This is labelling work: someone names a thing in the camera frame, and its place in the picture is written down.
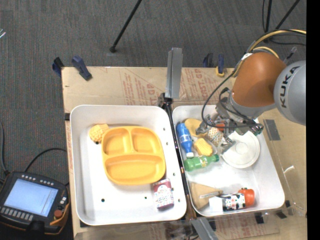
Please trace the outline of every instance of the red tomato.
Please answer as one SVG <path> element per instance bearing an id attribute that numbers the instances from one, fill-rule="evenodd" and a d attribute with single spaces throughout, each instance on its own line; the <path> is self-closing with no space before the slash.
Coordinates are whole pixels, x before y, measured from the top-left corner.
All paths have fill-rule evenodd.
<path id="1" fill-rule="evenodd" d="M 238 192 L 244 194 L 246 207 L 252 206 L 255 203 L 255 191 L 253 189 L 243 187 Z"/>

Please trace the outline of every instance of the green plastic bottle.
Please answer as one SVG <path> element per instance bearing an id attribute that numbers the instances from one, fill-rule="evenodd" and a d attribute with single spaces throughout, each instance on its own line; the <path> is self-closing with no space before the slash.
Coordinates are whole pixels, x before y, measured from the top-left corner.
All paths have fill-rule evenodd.
<path id="1" fill-rule="evenodd" d="M 183 161 L 184 170 L 187 172 L 191 172 L 195 169 L 200 169 L 206 167 L 208 164 L 212 162 L 218 162 L 219 156 L 217 154 L 213 154 L 210 156 L 207 155 L 200 155 L 195 156 L 193 158 L 187 158 Z"/>

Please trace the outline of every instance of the yellow divided plate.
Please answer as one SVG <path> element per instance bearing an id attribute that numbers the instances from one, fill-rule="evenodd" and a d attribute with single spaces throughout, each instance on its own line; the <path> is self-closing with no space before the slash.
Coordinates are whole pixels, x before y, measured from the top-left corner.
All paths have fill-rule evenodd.
<path id="1" fill-rule="evenodd" d="M 103 134 L 101 146 L 105 174 L 116 184 L 155 183 L 166 172 L 161 141 L 149 128 L 110 128 Z"/>

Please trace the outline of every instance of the dark gray floor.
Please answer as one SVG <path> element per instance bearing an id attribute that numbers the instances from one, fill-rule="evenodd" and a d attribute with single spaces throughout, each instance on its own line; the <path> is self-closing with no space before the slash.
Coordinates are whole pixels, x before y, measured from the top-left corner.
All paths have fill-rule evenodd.
<path id="1" fill-rule="evenodd" d="M 265 33 L 269 3 L 142 0 L 117 52 L 110 52 L 137 1 L 0 0 L 0 29 L 6 32 L 0 38 L 0 121 L 9 171 L 24 170 L 47 148 L 66 148 L 61 78 L 52 70 L 56 57 L 70 67 L 74 55 L 87 66 L 166 67 L 168 51 L 177 47 L 182 48 L 183 67 L 202 67 L 204 57 L 212 52 L 213 62 L 221 53 L 225 67 L 233 68 L 248 46 Z M 272 0 L 269 31 L 295 1 Z M 296 5 L 280 29 L 307 30 L 307 0 Z M 277 36 L 265 45 L 282 59 L 297 47 L 294 62 L 306 59 L 305 44 L 304 37 Z M 48 152 L 29 171 L 67 182 L 66 154 Z M 28 237 L 0 225 L 0 239 Z M 71 220 L 60 235 L 47 239 L 73 239 Z"/>

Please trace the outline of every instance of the blue water bottle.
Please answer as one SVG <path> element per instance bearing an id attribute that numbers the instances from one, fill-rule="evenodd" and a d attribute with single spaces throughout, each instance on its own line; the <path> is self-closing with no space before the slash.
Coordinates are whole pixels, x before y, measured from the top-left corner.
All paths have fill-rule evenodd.
<path id="1" fill-rule="evenodd" d="M 176 126 L 176 131 L 177 131 L 178 138 L 180 140 L 180 144 L 185 151 L 186 158 L 193 158 L 194 153 L 191 150 L 193 141 L 185 123 L 184 122 L 179 123 Z"/>

